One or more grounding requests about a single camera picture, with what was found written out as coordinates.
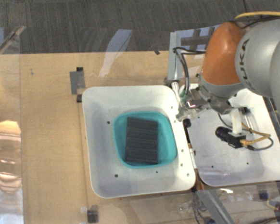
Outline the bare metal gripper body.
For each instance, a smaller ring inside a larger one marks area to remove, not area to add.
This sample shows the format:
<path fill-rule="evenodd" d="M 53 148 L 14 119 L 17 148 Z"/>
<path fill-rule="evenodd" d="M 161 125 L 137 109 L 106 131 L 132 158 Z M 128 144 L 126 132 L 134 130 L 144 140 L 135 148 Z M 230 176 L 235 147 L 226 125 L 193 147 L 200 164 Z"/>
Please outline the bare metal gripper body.
<path fill-rule="evenodd" d="M 228 114 L 232 110 L 227 98 L 217 97 L 201 86 L 190 89 L 186 101 L 188 109 L 196 109 L 199 112 L 205 109 L 212 109 L 219 114 Z"/>

